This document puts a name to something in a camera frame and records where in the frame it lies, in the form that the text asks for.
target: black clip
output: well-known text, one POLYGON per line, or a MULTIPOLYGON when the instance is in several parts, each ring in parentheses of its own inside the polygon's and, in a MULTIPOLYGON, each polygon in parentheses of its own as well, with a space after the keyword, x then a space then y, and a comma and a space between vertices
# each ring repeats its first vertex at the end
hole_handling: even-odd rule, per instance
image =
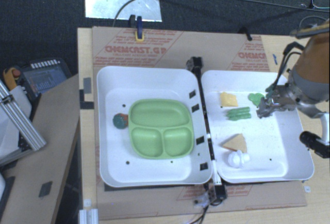
POLYGON ((0 99, 0 104, 6 105, 6 104, 10 103, 13 100, 14 100, 14 97, 12 96, 12 94, 10 94, 10 95, 0 99))
POLYGON ((144 41, 143 26, 142 26, 142 17, 138 16, 135 21, 135 15, 130 15, 128 20, 128 26, 130 28, 136 28, 135 31, 135 40, 142 42, 144 41))
POLYGON ((237 33, 239 33, 239 34, 245 34, 246 37, 247 37, 247 40, 248 41, 252 41, 252 37, 251 37, 249 31, 247 30, 247 27, 244 27, 244 26, 241 27, 237 33))

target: red emergency stop button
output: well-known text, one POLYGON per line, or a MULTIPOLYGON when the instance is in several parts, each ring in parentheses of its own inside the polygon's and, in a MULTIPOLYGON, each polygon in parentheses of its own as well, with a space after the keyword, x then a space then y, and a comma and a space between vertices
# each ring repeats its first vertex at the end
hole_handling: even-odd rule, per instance
POLYGON ((18 79, 21 76, 21 71, 17 69, 13 69, 11 73, 15 79, 18 79))

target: screen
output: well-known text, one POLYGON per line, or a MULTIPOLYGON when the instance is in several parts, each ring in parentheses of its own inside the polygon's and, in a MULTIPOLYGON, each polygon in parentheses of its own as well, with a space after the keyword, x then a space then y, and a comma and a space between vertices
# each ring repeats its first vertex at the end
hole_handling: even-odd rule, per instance
POLYGON ((36 97, 67 79, 60 66, 31 70, 23 74, 36 97))

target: dark floor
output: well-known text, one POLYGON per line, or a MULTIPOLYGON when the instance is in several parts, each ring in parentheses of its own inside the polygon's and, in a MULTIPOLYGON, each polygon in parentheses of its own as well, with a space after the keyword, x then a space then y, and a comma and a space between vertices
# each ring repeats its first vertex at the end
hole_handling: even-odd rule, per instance
MULTIPOLYGON (((294 7, 310 3, 310 0, 258 1, 294 7)), ((329 6, 329 0, 315 0, 315 3, 329 6)), ((245 26, 251 34, 288 35, 306 16, 329 18, 328 10, 295 10, 234 0, 160 0, 160 6, 163 22, 145 23, 144 27, 237 33, 245 26)), ((310 19, 305 23, 315 22, 320 20, 310 19)), ((111 26, 111 23, 112 20, 85 18, 85 0, 0 0, 0 71, 19 61, 61 57, 75 74, 77 28, 111 26)), ((117 21, 117 26, 127 26, 127 21, 117 21)), ((76 153, 57 223, 76 221, 77 166, 76 153)))

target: white plastic tray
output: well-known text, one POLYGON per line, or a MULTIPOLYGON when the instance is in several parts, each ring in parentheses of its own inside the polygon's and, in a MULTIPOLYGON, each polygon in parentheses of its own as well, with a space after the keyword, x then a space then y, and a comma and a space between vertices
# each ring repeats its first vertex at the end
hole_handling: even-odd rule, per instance
POLYGON ((114 187, 146 185, 183 185, 207 182, 212 174, 210 154, 199 87, 187 70, 109 66, 97 75, 98 119, 100 128, 100 173, 114 187), (147 159, 139 156, 129 141, 128 128, 117 129, 115 114, 128 114, 140 99, 172 99, 191 112, 194 147, 177 159, 147 159), (192 106, 199 110, 192 111, 192 106), (196 139, 204 137, 197 144, 196 139))
MULTIPOLYGON (((272 117, 259 119, 256 106, 248 100, 250 93, 263 94, 276 79, 276 73, 207 71, 202 76, 210 132, 217 170, 230 183, 271 182, 309 179, 314 166, 307 148, 300 142, 303 129, 297 110, 276 112, 272 117), (229 121, 221 108, 220 93, 236 95, 239 107, 251 108, 251 119, 229 121), (230 151, 221 144, 242 133, 251 161, 243 168, 233 168, 227 158, 230 151)), ((279 84, 286 82, 285 77, 279 84)))

